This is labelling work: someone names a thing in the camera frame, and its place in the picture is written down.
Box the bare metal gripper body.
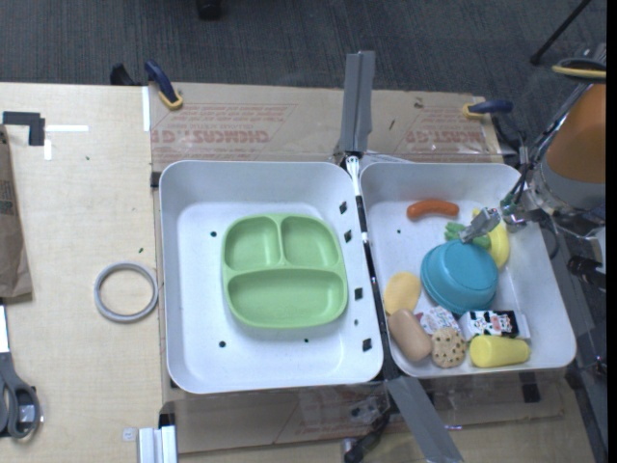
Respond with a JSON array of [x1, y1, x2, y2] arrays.
[[498, 194, 606, 233]]

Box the green toy vegetable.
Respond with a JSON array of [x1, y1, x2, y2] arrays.
[[443, 221, 492, 251]]

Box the yellow banana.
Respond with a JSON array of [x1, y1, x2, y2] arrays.
[[471, 207, 511, 271]]

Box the blue bowl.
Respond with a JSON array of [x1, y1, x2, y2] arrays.
[[419, 238, 500, 314]]

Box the orange sausage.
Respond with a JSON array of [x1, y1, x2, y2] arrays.
[[406, 199, 461, 222]]

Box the white plastic tray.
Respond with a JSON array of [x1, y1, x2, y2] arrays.
[[158, 159, 386, 395], [359, 161, 578, 380]]

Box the black and white carton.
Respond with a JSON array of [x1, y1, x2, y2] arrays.
[[458, 309, 532, 343]]

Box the yellow potato chip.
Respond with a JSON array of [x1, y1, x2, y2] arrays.
[[383, 271, 423, 316]]

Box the chocolate chip biscuit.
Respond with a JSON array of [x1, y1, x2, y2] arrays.
[[430, 326, 468, 369]]

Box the tan bread roll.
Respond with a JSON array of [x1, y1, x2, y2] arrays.
[[388, 308, 434, 363]]

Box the yellow cup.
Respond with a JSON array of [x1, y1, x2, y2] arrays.
[[469, 334, 532, 369]]

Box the black stand leg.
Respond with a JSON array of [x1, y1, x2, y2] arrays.
[[529, 0, 607, 66]]

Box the green divided plate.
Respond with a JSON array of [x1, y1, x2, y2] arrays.
[[221, 213, 350, 330]]

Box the brown cardboard board red print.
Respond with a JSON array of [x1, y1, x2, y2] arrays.
[[148, 82, 566, 455]]

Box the black chair caster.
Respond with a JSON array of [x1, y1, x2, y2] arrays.
[[195, 0, 226, 22]]

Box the white tape roll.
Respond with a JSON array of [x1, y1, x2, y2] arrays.
[[93, 260, 160, 324]]

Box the brown paper bag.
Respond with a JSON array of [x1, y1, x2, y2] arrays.
[[0, 123, 35, 304]]

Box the grey scissors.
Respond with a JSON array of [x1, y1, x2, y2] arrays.
[[0, 351, 42, 441]]

